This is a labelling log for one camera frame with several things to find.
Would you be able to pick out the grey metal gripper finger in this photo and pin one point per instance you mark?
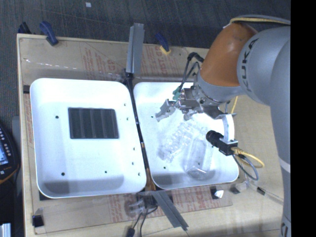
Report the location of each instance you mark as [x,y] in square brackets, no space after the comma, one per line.
[166,109]
[189,115]

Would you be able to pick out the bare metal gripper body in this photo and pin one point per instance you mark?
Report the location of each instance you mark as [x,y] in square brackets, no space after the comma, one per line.
[191,101]

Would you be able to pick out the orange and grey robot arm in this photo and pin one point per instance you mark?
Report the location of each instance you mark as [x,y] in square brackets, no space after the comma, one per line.
[261,65]

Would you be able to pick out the smooth clear plastic bottle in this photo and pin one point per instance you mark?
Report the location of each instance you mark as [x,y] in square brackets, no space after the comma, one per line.
[198,158]

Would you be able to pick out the white plastic tray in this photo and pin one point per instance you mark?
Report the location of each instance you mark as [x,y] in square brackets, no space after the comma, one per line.
[84,162]
[170,176]

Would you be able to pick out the black ribbed rectangular panel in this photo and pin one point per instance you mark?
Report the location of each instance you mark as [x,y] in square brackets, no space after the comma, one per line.
[93,123]

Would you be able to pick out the brown cardboard board red print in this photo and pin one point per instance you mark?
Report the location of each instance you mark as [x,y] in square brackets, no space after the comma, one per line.
[81,58]

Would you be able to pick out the black cylinder on white bracket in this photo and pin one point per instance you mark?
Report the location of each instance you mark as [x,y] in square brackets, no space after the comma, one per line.
[214,137]

